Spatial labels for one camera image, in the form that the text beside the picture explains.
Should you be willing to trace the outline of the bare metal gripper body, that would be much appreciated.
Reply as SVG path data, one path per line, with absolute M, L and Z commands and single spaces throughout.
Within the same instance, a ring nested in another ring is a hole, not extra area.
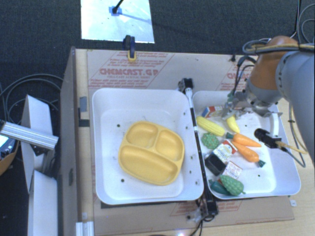
M 245 113 L 256 113 L 261 117 L 269 117 L 271 111 L 269 108 L 274 103 L 273 90 L 250 90 L 232 91 L 230 94 L 230 109 L 235 112 L 236 109 L 243 109 Z

